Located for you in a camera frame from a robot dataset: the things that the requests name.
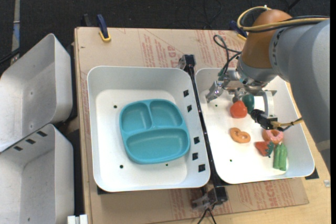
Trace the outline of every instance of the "cardboard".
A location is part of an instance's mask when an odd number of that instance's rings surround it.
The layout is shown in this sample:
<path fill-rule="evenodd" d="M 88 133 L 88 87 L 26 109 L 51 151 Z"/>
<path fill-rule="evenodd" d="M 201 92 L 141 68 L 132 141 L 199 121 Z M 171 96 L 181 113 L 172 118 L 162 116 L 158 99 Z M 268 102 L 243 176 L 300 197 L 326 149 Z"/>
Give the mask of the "cardboard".
<path fill-rule="evenodd" d="M 199 218 L 203 212 L 192 208 L 192 200 L 202 196 L 199 189 L 98 194 L 92 172 L 87 74 L 91 68 L 104 65 L 176 67 L 184 54 L 195 56 L 196 70 L 222 67 L 226 55 L 213 36 L 221 35 L 227 46 L 235 50 L 241 50 L 244 41 L 234 31 L 133 28 L 108 28 L 108 31 L 111 41 L 103 42 L 97 27 L 75 29 L 83 186 L 89 223 L 145 224 Z M 229 185 L 226 190 L 228 201 L 214 208 L 215 216 L 309 203 L 301 178 Z"/>

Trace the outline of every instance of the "blue divided plate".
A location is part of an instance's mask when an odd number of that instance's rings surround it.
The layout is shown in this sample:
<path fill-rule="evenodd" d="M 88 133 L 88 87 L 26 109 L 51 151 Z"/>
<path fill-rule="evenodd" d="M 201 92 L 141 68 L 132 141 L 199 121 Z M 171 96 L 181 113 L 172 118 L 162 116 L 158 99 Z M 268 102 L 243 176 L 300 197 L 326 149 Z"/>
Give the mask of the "blue divided plate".
<path fill-rule="evenodd" d="M 119 125 L 128 156 L 139 164 L 172 161 L 190 148 L 189 132 L 178 107 L 164 99 L 126 105 Z"/>

